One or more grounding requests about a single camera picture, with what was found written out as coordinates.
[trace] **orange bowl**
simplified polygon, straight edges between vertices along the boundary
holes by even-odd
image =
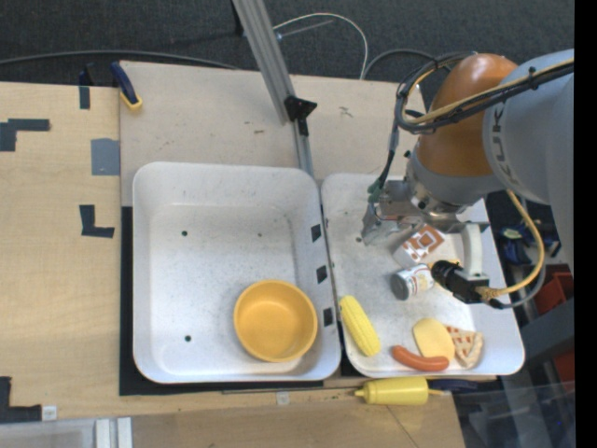
[[[253,357],[285,362],[303,356],[317,335],[317,313],[309,297],[282,280],[246,288],[234,306],[234,329]]]

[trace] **toy can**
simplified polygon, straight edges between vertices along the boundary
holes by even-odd
[[[409,269],[393,273],[390,277],[390,288],[397,299],[407,300],[416,296],[435,284],[431,270],[426,264],[417,264]]]

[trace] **toy hot dog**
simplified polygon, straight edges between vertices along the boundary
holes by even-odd
[[[403,365],[420,371],[443,371],[450,365],[446,357],[422,357],[402,345],[392,347],[392,357]]]

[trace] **corn cob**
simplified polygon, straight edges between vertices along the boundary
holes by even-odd
[[[340,314],[344,327],[363,354],[372,357],[382,349],[371,321],[355,297],[345,295],[340,299]]]

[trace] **gray tape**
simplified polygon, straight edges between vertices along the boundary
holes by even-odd
[[[120,143],[109,138],[91,140],[91,173],[120,174]]]

